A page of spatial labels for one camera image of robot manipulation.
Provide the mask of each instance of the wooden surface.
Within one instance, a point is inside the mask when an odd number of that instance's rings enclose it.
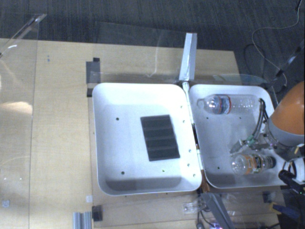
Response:
[[[172,73],[180,67],[180,55],[181,49],[159,48],[156,56],[156,49],[150,47],[38,41],[30,167],[31,229],[70,229],[73,212],[90,211],[92,207],[86,201],[93,189],[86,61],[100,57],[102,66],[112,66],[115,72],[137,73],[145,66],[148,74]],[[238,73],[233,52],[198,50],[196,67],[201,74]],[[268,224],[276,222],[273,217],[265,220]],[[192,229],[195,220],[116,228]]]

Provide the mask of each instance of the hinge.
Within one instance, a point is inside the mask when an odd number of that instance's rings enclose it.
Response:
[[[201,156],[200,149],[197,149],[197,157],[198,157],[198,162],[199,162],[200,169],[203,170],[204,167],[203,167],[203,162],[202,162],[202,156]]]
[[[192,125],[194,126],[194,118],[193,118],[191,101],[190,101],[190,96],[189,96],[189,91],[190,91],[189,83],[188,82],[183,82],[182,83],[182,88],[183,88],[183,90],[185,92],[186,102],[187,102],[187,107],[188,107],[188,110],[189,110],[190,120],[191,120]]]

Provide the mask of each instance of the wire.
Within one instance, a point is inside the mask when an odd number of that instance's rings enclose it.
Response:
[[[255,126],[255,129],[254,131],[252,132],[252,136],[255,136],[255,133],[257,132],[257,129],[259,127],[259,122],[261,120],[261,116],[262,116],[262,109],[263,109],[263,106],[262,106],[262,102],[259,101],[259,116],[258,116],[258,120],[257,120],[257,123],[256,123],[256,126]]]
[[[280,223],[276,223],[276,224],[274,224],[274,225],[272,225],[272,226],[269,226],[268,229],[272,229],[272,228],[274,228],[274,227],[276,227],[276,226],[279,226],[279,225],[280,225]]]
[[[283,163],[283,168],[282,168],[282,170],[284,170],[284,168],[285,168],[285,165],[286,165],[286,161]]]
[[[264,117],[265,117],[265,119],[266,119],[266,120],[268,120],[268,119],[269,119],[269,116],[268,116],[268,114],[267,114],[266,109],[264,110]]]
[[[200,212],[197,213],[197,223],[200,222],[200,221],[199,221],[199,214],[200,214]]]
[[[254,136],[254,140],[256,140],[258,138],[258,135],[259,135],[259,133],[261,131],[261,128],[262,128],[263,119],[264,119],[264,115],[262,114],[261,119],[259,120],[259,126],[258,126],[258,129],[257,129],[257,132]]]
[[[295,162],[294,161],[291,161],[289,163],[289,166],[288,166],[288,169],[287,169],[289,172],[290,172],[291,167],[294,170],[293,174],[296,176],[296,166],[295,166]]]
[[[299,12],[300,12],[300,7],[301,7],[302,1],[303,1],[303,0],[300,0],[299,6],[298,6],[298,8],[297,8],[297,20],[296,20],[296,22],[295,22],[293,25],[286,26],[286,27],[261,27],[261,28],[259,28],[259,29],[256,29],[256,30],[252,33],[252,36],[251,36],[251,38],[252,38],[252,43],[253,43],[254,47],[256,48],[256,50],[258,51],[258,53],[259,53],[267,62],[269,62],[271,65],[273,65],[273,66],[274,66],[276,69],[278,69],[278,70],[281,70],[281,69],[280,69],[276,64],[274,64],[272,61],[270,61],[269,59],[267,59],[267,58],[263,55],[263,53],[259,50],[258,46],[257,46],[256,43],[254,42],[254,34],[257,33],[257,32],[260,31],[260,30],[267,30],[267,29],[271,29],[271,30],[283,30],[283,29],[289,29],[289,28],[292,28],[292,27],[296,26],[296,25],[299,23],[299,21],[300,21]],[[287,77],[286,77],[286,75],[285,75],[284,73],[283,73],[282,75],[283,75],[283,77],[285,78],[285,84],[284,84],[284,86],[287,86],[287,84],[288,84]]]
[[[205,221],[206,223],[208,223],[211,227],[215,227],[215,225],[213,225],[212,223],[208,222],[208,221],[204,218],[203,213],[202,213],[202,210],[200,211],[200,214],[201,214],[201,216],[202,216],[202,219],[204,219],[204,221]]]

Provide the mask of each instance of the white container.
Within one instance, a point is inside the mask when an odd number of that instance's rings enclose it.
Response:
[[[194,191],[202,181],[182,88],[102,83],[93,90],[98,183],[109,195]],[[149,161],[141,117],[169,115],[180,158]]]
[[[255,95],[265,101],[269,116],[274,112],[270,95],[258,86],[198,84],[191,87],[191,107],[208,182],[216,188],[284,185],[278,178],[284,160],[274,150],[264,149],[259,152],[261,155],[273,156],[276,159],[278,164],[273,169],[247,176],[239,176],[232,171],[230,149],[239,139],[246,139],[253,132],[259,115],[259,107],[247,114],[210,114],[199,107],[197,102],[212,94]]]

